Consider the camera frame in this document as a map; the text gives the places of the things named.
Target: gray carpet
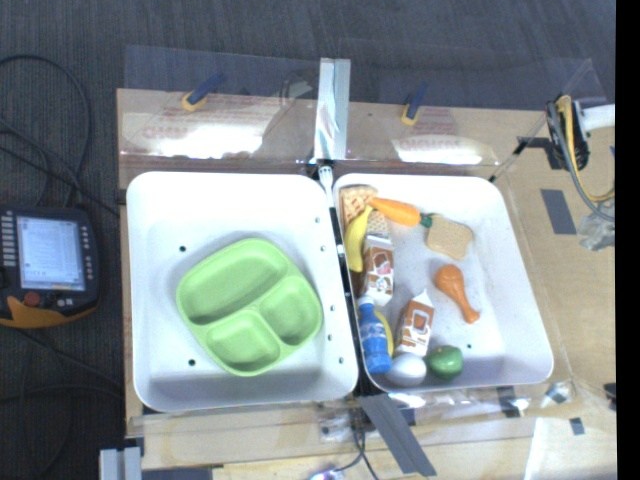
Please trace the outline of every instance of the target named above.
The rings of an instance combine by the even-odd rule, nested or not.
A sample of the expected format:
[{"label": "gray carpet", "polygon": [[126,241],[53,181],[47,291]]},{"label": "gray carpet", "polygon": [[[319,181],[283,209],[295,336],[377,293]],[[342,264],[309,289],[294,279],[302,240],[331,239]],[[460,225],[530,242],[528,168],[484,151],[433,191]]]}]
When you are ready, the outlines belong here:
[{"label": "gray carpet", "polygon": [[[166,70],[141,71],[145,54],[165,55],[167,48],[312,62],[349,58],[358,101],[398,103],[420,77],[429,81],[426,104],[542,110],[576,80],[587,96],[615,102],[616,0],[0,0],[0,58],[48,57],[86,91],[91,141],[79,179],[111,208],[115,91],[184,83]],[[0,117],[72,165],[81,155],[81,101],[49,65],[0,65]],[[33,148],[5,131],[0,146],[40,165]],[[0,202],[32,204],[44,179],[0,151]],[[66,190],[51,181],[42,204],[63,205]],[[121,383],[118,221],[85,203],[102,252],[100,307],[71,325],[29,335]],[[95,372],[0,328],[1,479],[98,478],[99,450],[122,444],[124,406],[109,393],[69,388],[22,403],[3,398],[23,386],[60,382],[117,391]]]}]

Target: toy chicken leg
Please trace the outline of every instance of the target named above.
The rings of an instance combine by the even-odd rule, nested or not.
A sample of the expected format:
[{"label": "toy chicken leg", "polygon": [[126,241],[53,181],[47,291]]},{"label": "toy chicken leg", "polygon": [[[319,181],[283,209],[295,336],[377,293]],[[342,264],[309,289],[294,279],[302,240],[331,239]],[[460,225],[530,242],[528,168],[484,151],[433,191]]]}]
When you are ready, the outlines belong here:
[{"label": "toy chicken leg", "polygon": [[441,267],[436,272],[435,282],[440,291],[446,293],[460,306],[465,322],[472,324],[480,318],[480,313],[473,309],[467,300],[464,276],[458,267],[451,264]]}]

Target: bread slice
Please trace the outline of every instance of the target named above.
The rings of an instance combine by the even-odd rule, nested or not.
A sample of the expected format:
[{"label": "bread slice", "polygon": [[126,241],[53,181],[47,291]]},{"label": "bread slice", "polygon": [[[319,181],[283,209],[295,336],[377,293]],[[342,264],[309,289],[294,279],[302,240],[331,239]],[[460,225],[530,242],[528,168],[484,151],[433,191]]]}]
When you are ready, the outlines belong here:
[{"label": "bread slice", "polygon": [[340,189],[342,225],[345,229],[377,195],[378,190],[369,185],[351,185]]},{"label": "bread slice", "polygon": [[446,254],[454,260],[461,260],[467,254],[467,248],[473,240],[473,231],[464,224],[454,222],[442,215],[432,214],[431,226],[427,231],[425,243],[429,249]]},{"label": "bread slice", "polygon": [[368,236],[377,236],[386,240],[391,239],[391,233],[389,232],[389,226],[387,225],[387,218],[381,211],[373,210],[369,214],[366,234]]}]

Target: green divided plate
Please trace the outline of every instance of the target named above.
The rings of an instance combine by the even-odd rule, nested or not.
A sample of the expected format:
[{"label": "green divided plate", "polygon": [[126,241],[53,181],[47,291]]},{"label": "green divided plate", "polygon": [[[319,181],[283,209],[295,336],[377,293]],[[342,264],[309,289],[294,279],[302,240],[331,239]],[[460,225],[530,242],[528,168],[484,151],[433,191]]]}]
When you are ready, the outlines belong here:
[{"label": "green divided plate", "polygon": [[249,377],[270,370],[322,326],[317,294],[291,260],[260,238],[235,242],[180,280],[178,309],[220,366]]}]

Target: touchscreen display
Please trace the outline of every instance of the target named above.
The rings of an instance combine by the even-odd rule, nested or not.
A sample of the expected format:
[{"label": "touchscreen display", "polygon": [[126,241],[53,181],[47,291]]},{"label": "touchscreen display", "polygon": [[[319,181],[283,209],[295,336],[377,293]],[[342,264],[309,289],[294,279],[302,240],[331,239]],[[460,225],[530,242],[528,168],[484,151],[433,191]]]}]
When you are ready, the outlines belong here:
[{"label": "touchscreen display", "polygon": [[78,223],[17,217],[22,288],[84,291]]}]

